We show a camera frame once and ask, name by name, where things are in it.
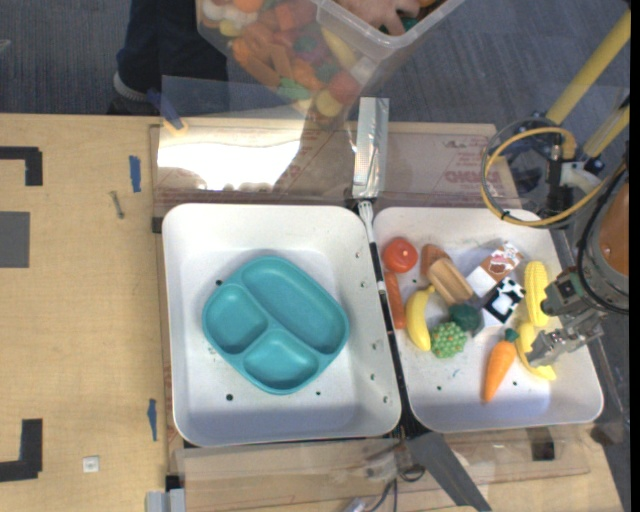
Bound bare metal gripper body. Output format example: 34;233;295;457
542;267;607;346

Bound person's hand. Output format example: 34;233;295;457
344;0;422;37

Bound yellow banana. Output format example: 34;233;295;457
405;284;437;352
514;321;558;382

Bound yellow corn cob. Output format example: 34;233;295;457
523;260;551;329

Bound orange carrot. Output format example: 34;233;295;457
482;328;521;404

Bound black and white carton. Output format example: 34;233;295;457
482;277;527;325

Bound brown and white carton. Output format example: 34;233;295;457
464;242;525;299

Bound dark green broccoli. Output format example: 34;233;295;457
448;303;484;334

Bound green grapes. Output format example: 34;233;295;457
429;321;469;359

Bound white plastic tray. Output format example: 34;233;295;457
160;202;403;448
372;206;605;434

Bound tan hot dog bun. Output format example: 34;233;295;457
427;258;475;306

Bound brown bread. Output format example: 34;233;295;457
419;243;451;279

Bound orange sausage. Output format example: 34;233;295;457
383;271;408;330

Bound red tomato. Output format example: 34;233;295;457
382;237;419;275

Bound teal divided plate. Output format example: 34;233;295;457
201;254;351;396

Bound clear plastic toy bin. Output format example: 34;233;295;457
195;0;466;119

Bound person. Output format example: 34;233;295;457
107;0;231;116

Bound black cylinder on white bracket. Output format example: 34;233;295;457
544;142;604;216

